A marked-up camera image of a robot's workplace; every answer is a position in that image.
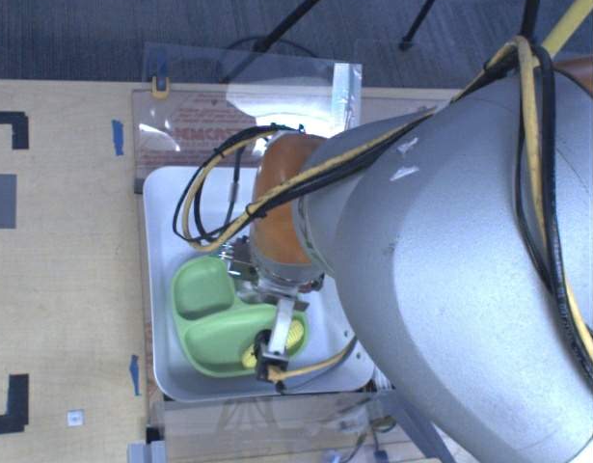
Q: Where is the green divided plate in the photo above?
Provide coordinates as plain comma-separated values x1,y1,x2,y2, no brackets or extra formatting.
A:
170,255,310,379

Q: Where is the white plastic tray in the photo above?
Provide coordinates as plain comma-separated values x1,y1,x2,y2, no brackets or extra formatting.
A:
142,165,377,403

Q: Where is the yellow toy corn cob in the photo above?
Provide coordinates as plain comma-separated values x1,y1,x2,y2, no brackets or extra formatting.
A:
241,318,307,370

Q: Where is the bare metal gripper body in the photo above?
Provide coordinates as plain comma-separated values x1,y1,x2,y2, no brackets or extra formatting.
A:
219,237,325,313

